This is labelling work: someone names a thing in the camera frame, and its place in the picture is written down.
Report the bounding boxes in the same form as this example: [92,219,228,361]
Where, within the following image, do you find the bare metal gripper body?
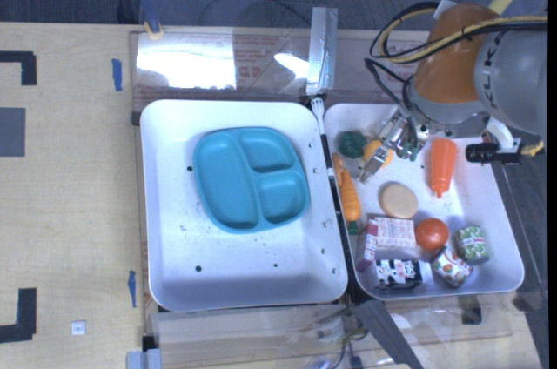
[377,107,431,162]

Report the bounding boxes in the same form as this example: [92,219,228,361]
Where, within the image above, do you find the yellow lemon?
[362,139,394,169]

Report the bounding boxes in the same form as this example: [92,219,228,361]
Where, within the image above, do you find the green broccoli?
[338,131,369,160]

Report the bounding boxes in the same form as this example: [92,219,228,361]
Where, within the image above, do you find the orange carrot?
[331,151,363,236]

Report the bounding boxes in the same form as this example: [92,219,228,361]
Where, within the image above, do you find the tan round biscuit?
[378,181,420,221]

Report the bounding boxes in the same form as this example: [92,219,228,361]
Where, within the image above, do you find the orange bottle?
[429,137,460,200]

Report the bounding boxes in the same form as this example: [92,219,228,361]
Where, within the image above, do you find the pink and white carton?
[367,215,419,251]

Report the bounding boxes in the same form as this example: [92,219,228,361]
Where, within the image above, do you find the small purple and white carton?
[355,221,379,273]

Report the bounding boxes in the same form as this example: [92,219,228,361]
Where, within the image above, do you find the red tomato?
[413,217,451,252]

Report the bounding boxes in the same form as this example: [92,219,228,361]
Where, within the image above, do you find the white plastic tray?
[138,98,350,313]
[323,103,526,301]

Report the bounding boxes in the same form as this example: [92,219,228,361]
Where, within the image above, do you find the black and white cow-print carton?
[373,258,424,291]

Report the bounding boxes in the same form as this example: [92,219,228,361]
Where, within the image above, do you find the green and white can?
[453,224,492,265]

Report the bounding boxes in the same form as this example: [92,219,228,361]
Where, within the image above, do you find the orange and white can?
[430,246,474,290]

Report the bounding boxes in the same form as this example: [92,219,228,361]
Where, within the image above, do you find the blue divided plate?
[191,126,312,235]

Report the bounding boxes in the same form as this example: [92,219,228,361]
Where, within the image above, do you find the black cylinder on white bracket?
[465,116,523,166]

